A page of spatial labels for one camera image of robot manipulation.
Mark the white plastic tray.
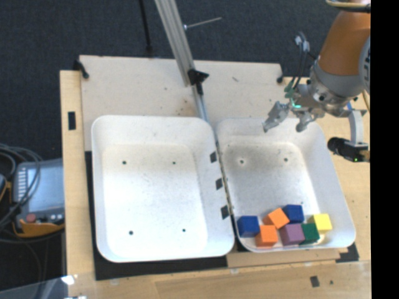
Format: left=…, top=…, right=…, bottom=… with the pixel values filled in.
left=90, top=114, right=236, bottom=264
left=214, top=116, right=357, bottom=254

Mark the pale wood board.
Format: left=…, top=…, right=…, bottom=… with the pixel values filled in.
left=78, top=54, right=285, bottom=153

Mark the blue cube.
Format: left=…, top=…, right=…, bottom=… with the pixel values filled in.
left=236, top=215, right=261, bottom=239
left=282, top=204, right=305, bottom=224

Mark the orange cube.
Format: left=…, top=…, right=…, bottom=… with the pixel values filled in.
left=262, top=207, right=291, bottom=230
left=254, top=224, right=279, bottom=249

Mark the black cylinder on white bracket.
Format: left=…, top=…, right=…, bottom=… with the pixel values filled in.
left=327, top=108, right=370, bottom=163

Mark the green cube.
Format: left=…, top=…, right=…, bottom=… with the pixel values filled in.
left=299, top=222, right=320, bottom=245

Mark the purple cube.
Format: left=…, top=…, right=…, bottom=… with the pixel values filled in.
left=278, top=223, right=306, bottom=247

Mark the yellow cube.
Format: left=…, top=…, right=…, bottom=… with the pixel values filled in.
left=307, top=213, right=333, bottom=233

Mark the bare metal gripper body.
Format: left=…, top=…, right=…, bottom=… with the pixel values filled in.
left=289, top=83, right=353, bottom=120

